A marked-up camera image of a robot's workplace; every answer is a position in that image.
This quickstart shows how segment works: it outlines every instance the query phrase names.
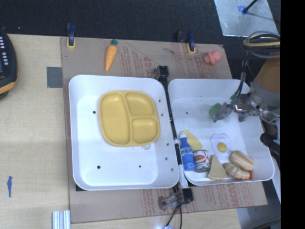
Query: red and white can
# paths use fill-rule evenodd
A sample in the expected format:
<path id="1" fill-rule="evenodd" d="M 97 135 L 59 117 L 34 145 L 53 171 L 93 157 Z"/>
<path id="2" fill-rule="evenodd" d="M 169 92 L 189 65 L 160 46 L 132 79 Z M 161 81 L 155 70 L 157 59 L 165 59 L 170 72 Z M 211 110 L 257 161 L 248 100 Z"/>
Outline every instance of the red and white can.
<path id="1" fill-rule="evenodd" d="M 194 162 L 196 164 L 196 172 L 204 172 L 210 169 L 210 161 L 208 152 L 204 149 L 194 152 Z"/>

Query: pink toy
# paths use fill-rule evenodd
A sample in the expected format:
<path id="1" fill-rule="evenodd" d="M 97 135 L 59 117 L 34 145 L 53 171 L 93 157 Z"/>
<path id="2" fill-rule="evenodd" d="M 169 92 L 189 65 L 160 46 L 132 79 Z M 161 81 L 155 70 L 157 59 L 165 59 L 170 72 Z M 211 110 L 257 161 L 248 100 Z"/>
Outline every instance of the pink toy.
<path id="1" fill-rule="evenodd" d="M 221 53 L 218 51 L 208 52 L 208 55 L 204 57 L 206 63 L 216 65 L 221 60 Z"/>

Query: toy bottle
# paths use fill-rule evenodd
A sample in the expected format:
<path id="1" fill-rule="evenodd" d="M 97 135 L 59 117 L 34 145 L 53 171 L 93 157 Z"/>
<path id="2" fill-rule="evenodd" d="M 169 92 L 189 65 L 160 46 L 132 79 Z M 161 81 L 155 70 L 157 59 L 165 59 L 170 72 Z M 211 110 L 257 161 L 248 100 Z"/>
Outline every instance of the toy bottle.
<path id="1" fill-rule="evenodd" d="M 187 143 L 187 135 L 180 134 L 180 154 L 183 162 L 183 167 L 185 171 L 194 170 L 196 164 L 194 162 L 194 153 L 192 147 Z"/>

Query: black fabric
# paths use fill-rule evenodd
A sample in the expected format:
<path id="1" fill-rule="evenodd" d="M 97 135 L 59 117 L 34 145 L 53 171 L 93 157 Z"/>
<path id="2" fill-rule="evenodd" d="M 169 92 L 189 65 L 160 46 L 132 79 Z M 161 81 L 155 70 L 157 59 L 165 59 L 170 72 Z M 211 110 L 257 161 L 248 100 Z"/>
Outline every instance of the black fabric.
<path id="1" fill-rule="evenodd" d="M 190 30 L 195 43 L 224 45 L 232 76 L 240 79 L 243 38 L 223 36 L 214 0 L 0 1 L 0 26 L 12 34 L 66 36 L 67 23 L 75 23 L 77 37 L 168 42 L 177 30 L 185 39 Z M 267 1 L 280 33 L 281 0 Z M 261 66 L 254 60 L 254 72 Z"/>

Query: egg yolk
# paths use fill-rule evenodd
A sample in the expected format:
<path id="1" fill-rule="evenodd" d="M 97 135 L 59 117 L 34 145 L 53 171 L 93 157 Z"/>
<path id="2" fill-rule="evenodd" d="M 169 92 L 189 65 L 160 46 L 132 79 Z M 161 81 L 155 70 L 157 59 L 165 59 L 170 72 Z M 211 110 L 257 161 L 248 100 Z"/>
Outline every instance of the egg yolk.
<path id="1" fill-rule="evenodd" d="M 218 149 L 220 152 L 224 153 L 224 152 L 227 150 L 227 146 L 226 146 L 226 144 L 224 144 L 224 143 L 218 143 L 218 144 L 217 144 L 217 149 Z"/>

